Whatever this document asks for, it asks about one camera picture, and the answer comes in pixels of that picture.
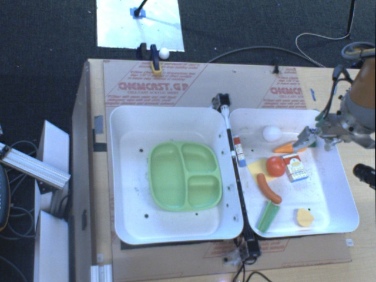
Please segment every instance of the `hot dog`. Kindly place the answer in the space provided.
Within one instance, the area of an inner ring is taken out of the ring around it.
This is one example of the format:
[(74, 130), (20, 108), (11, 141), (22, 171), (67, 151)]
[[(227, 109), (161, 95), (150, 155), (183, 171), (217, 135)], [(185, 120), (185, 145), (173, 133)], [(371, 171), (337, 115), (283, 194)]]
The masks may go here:
[(257, 175), (257, 183), (264, 195), (268, 199), (270, 199), (274, 204), (280, 204), (282, 202), (282, 198), (270, 189), (268, 183), (266, 182), (265, 175), (263, 173), (259, 173)]

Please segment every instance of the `white ball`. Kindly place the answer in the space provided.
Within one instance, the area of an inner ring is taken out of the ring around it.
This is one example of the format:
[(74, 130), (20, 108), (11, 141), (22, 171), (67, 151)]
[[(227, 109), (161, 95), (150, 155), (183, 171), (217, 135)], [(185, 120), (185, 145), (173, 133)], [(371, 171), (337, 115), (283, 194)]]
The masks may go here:
[(168, 59), (170, 57), (170, 52), (167, 48), (161, 48), (159, 51), (160, 59)]
[(282, 131), (277, 126), (268, 125), (264, 127), (263, 137), (267, 142), (275, 142), (282, 137)]

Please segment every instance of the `red tomato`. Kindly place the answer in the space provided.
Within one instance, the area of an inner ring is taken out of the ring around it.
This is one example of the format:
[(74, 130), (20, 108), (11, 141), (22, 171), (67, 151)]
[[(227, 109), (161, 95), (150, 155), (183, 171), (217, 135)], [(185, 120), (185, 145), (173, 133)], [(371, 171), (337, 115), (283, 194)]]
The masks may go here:
[(270, 157), (266, 161), (266, 169), (271, 176), (279, 177), (286, 172), (286, 165), (280, 157)]

